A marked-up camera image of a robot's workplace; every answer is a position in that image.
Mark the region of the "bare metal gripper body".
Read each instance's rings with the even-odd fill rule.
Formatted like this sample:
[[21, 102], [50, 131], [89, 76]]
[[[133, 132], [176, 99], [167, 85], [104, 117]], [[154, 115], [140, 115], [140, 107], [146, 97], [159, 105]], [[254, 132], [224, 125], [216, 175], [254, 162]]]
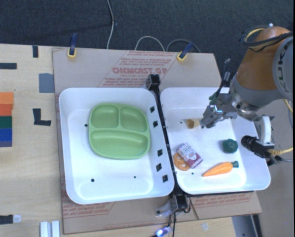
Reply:
[[258, 109], [259, 107], [246, 103], [237, 93], [233, 95], [220, 93], [218, 96], [214, 93], [209, 97], [209, 105], [203, 113], [203, 117], [207, 118], [208, 122], [215, 121], [216, 123], [237, 117], [248, 121], [258, 121]]

